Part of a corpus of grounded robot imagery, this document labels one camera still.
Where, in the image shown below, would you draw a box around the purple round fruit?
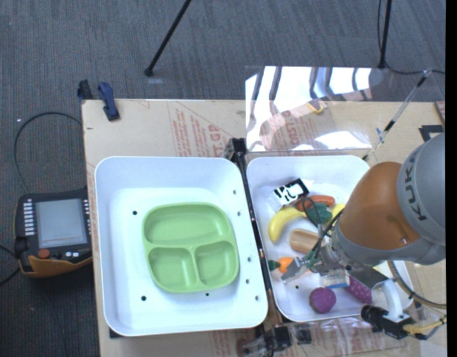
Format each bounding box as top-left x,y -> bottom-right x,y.
308,286 -> 337,315

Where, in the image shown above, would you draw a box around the tan bread bun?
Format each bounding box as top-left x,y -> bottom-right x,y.
289,228 -> 326,254

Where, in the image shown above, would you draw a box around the yellow banana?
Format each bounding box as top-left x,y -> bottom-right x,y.
268,202 -> 346,243

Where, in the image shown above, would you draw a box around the orange carrot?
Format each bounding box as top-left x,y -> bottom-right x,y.
268,257 -> 295,274

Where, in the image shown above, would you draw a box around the black cylinder on white bracket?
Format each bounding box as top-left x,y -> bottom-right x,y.
360,277 -> 417,341

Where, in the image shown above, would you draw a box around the black and white carton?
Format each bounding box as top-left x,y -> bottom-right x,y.
272,177 -> 311,205

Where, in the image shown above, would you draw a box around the green broccoli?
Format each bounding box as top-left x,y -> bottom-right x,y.
305,202 -> 334,227

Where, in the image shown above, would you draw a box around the white plastic tray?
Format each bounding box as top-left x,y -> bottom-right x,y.
245,154 -> 415,323
94,155 -> 270,337

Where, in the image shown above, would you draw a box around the green divided plate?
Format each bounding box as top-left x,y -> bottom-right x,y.
141,202 -> 241,295

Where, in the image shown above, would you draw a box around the orange sausage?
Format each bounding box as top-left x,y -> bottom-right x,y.
295,194 -> 337,213

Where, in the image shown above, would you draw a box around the black block with thin wires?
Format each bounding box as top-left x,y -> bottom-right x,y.
226,137 -> 248,156
264,324 -> 293,350

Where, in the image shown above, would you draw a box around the brown cardboard board red print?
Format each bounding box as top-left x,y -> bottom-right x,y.
81,98 -> 447,357

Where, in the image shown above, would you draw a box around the blue and white packet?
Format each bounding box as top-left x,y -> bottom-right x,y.
322,268 -> 351,290

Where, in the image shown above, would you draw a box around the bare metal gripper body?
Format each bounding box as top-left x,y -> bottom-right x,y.
306,243 -> 350,277

